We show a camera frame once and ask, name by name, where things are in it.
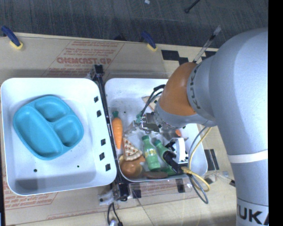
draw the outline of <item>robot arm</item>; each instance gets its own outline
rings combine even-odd
[[[185,63],[155,108],[162,130],[217,125],[237,192],[237,226],[268,225],[267,29],[239,34],[200,64]]]

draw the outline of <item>toy bottle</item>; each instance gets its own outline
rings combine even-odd
[[[154,142],[154,145],[156,146],[156,148],[158,150],[158,154],[159,154],[160,158],[167,165],[167,168],[163,169],[163,171],[165,171],[168,174],[168,176],[176,175],[176,172],[172,170],[172,167],[169,164],[167,164],[166,161],[163,158],[163,154],[166,151],[169,151],[169,150],[164,145],[162,145],[161,141],[158,140],[158,139]]]
[[[144,143],[143,153],[150,171],[158,171],[160,169],[160,163],[158,160],[155,147],[150,143],[148,135],[143,136],[142,141]]]

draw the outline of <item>table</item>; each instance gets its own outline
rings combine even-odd
[[[13,77],[83,78],[93,64],[102,64],[104,80],[114,77],[169,78],[180,63],[192,61],[201,48],[158,44],[149,50],[145,43],[69,38],[15,33],[24,46],[16,50],[7,37],[0,37],[0,86]],[[207,55],[217,49],[208,49]],[[6,225],[106,225],[108,205],[99,205],[98,195],[109,186],[23,197],[7,185],[4,145],[1,133],[2,169]],[[220,177],[214,176],[204,204],[192,190],[185,193],[148,194],[117,202],[117,214],[124,225],[234,225],[236,191],[230,163],[217,127],[203,142],[213,149]]]

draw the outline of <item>gray floor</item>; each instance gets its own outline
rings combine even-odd
[[[156,43],[201,47],[221,25],[211,45],[219,48],[234,35],[268,26],[268,0],[201,0],[188,14],[184,9],[195,0],[149,1],[0,0],[0,36],[3,25],[15,32],[96,39],[122,33],[129,41],[139,41],[146,30]]]

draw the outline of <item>blue plate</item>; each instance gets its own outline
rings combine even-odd
[[[13,125],[28,150],[43,160],[66,153],[84,135],[76,114],[56,96],[44,96],[22,106],[14,115]]]

